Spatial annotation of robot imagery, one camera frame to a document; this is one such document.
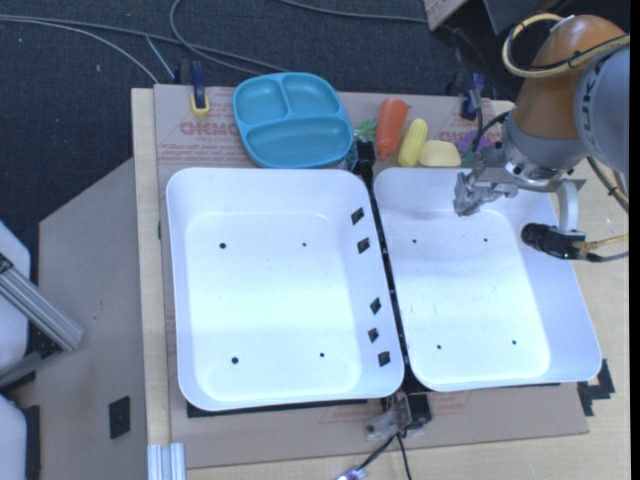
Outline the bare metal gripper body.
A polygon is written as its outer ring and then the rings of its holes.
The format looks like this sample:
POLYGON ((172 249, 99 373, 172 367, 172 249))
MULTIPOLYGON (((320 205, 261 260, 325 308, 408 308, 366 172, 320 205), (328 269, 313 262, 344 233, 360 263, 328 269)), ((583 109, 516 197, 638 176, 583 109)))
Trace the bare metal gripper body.
POLYGON ((469 190, 473 194, 515 194, 519 189, 548 191, 550 179, 532 179, 530 164, 519 153, 512 156, 505 148, 482 148, 475 153, 471 173, 468 175, 469 190))

